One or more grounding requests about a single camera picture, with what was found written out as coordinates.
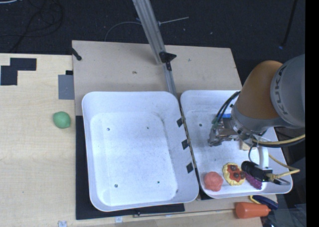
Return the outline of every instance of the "toy food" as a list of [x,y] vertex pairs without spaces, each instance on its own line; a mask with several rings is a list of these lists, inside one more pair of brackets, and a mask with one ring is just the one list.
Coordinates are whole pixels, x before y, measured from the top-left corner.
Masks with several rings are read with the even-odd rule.
[[223,167],[224,178],[231,185],[241,185],[245,181],[245,172],[235,163],[227,163]]
[[217,172],[212,171],[205,175],[204,182],[206,189],[218,192],[224,180]]

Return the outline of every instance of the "white tray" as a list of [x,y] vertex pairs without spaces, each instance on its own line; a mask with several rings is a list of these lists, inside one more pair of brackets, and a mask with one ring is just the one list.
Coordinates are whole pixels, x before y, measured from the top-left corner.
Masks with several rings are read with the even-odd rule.
[[[289,185],[275,185],[273,183],[263,183],[262,189],[252,187],[247,180],[240,186],[230,186],[224,179],[222,188],[218,192],[205,189],[204,176],[215,171],[223,177],[222,168],[227,163],[236,163],[241,166],[243,161],[249,161],[248,151],[240,150],[237,141],[224,141],[220,146],[210,147],[207,143],[211,129],[211,122],[217,114],[219,108],[235,91],[229,90],[190,90],[181,95],[181,106],[185,116],[185,122],[190,137],[197,171],[200,179],[201,189],[212,198],[240,197],[256,194],[283,194],[292,189],[292,178],[290,175],[283,177],[290,182]],[[277,141],[276,133],[273,128],[268,129],[264,135],[271,141]],[[280,162],[286,164],[281,148],[268,148],[269,153]],[[259,163],[257,150],[252,150],[251,159]],[[287,168],[269,159],[269,167],[273,173],[281,174],[289,171]]]
[[177,99],[168,92],[91,92],[82,100],[92,204],[110,212],[186,203],[199,192]]

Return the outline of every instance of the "table surface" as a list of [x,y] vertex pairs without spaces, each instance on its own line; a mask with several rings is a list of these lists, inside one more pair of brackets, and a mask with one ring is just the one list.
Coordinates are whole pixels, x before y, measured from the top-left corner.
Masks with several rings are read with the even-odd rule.
[[[90,90],[166,90],[164,74],[155,65],[148,44],[74,41],[73,47],[83,61],[76,62],[70,55],[0,53],[0,65],[10,65],[10,58],[37,59],[36,71],[18,71],[17,85],[0,86],[3,226],[52,227],[58,226],[59,221],[75,227],[117,225],[114,217],[75,218],[75,116],[81,115],[79,102]],[[189,89],[241,88],[230,49],[169,45],[166,50],[177,54],[172,68],[179,94]],[[90,69],[92,62],[98,62],[95,66],[104,72]],[[58,75],[66,70],[74,70],[75,100],[59,99]],[[52,115],[58,111],[70,115],[69,128],[59,129],[54,125]],[[186,203],[182,213],[123,216],[121,226],[205,227],[212,222],[218,226],[262,226],[260,218],[236,218],[233,209],[239,201],[249,199],[198,199]]]

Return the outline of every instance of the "black mat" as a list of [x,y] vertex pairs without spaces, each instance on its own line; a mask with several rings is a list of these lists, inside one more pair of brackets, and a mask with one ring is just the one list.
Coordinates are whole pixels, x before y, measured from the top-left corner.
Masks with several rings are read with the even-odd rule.
[[114,212],[102,212],[96,209],[89,196],[89,181],[86,160],[83,117],[76,116],[76,219],[94,219],[104,217],[173,213],[185,211],[184,204],[145,207]]

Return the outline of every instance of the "green ball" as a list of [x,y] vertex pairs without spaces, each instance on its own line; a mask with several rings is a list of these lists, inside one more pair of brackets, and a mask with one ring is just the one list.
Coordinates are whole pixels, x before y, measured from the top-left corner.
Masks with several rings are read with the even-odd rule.
[[71,118],[66,112],[57,112],[53,114],[53,122],[58,128],[65,129],[70,127]]

